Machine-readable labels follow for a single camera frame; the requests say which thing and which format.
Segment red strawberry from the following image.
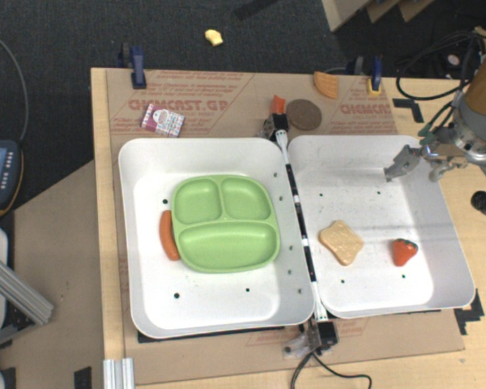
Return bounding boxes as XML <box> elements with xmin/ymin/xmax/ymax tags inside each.
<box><xmin>391</xmin><ymin>237</ymin><xmax>420</xmax><ymax>268</ymax></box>

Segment orange waffle piece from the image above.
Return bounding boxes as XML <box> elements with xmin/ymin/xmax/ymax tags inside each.
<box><xmin>312</xmin><ymin>71</ymin><xmax>340</xmax><ymax>100</ymax></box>

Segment orange sausage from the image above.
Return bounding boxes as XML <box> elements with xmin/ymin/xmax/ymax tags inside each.
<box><xmin>158</xmin><ymin>209</ymin><xmax>182</xmax><ymax>263</ymax></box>

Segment white plastic tray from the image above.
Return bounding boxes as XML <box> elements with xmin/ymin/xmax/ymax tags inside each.
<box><xmin>117</xmin><ymin>137</ymin><xmax>317</xmax><ymax>340</ymax></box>
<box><xmin>286</xmin><ymin>134</ymin><xmax>477</xmax><ymax>320</ymax></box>

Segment yellow toy food piece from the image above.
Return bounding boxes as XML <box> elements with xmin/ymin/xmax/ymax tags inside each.
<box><xmin>203</xmin><ymin>28</ymin><xmax>224</xmax><ymax>48</ymax></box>

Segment brown cardboard board red print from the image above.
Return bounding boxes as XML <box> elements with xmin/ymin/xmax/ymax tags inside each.
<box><xmin>104</xmin><ymin>68</ymin><xmax>467</xmax><ymax>387</ymax></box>

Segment pink and white carton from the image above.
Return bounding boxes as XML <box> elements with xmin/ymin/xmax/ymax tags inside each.
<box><xmin>139</xmin><ymin>103</ymin><xmax>186</xmax><ymax>139</ymax></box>

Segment tan bread slice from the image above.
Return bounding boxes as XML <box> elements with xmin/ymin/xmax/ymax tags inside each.
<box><xmin>318</xmin><ymin>219</ymin><xmax>365</xmax><ymax>267</ymax></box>

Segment brown round biscuit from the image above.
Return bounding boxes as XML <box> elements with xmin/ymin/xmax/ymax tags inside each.
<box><xmin>285</xmin><ymin>98</ymin><xmax>323</xmax><ymax>132</ymax></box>

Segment green divided plate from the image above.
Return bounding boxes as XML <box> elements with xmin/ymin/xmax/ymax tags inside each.
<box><xmin>169</xmin><ymin>173</ymin><xmax>282</xmax><ymax>275</ymax></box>

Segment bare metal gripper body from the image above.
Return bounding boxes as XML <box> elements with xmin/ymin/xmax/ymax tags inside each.
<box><xmin>420</xmin><ymin>125</ymin><xmax>486</xmax><ymax>170</ymax></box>

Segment thin black and white rod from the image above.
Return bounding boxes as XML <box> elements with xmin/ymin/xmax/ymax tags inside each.
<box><xmin>275</xmin><ymin>129</ymin><xmax>330</xmax><ymax>322</ymax></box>

